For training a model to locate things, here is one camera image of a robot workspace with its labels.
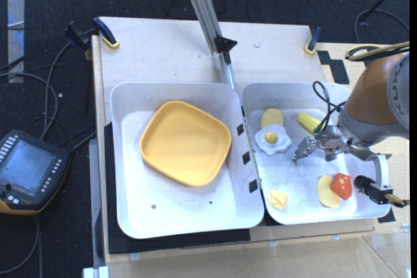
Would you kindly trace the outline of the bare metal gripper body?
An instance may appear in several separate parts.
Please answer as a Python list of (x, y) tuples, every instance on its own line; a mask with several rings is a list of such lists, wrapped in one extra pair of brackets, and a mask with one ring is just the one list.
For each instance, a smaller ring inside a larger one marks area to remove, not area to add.
[(324, 153), (333, 151), (338, 154), (352, 154), (363, 161), (372, 156), (370, 144), (363, 142), (343, 126), (326, 126), (321, 130), (315, 130), (314, 138), (317, 140), (317, 147)]

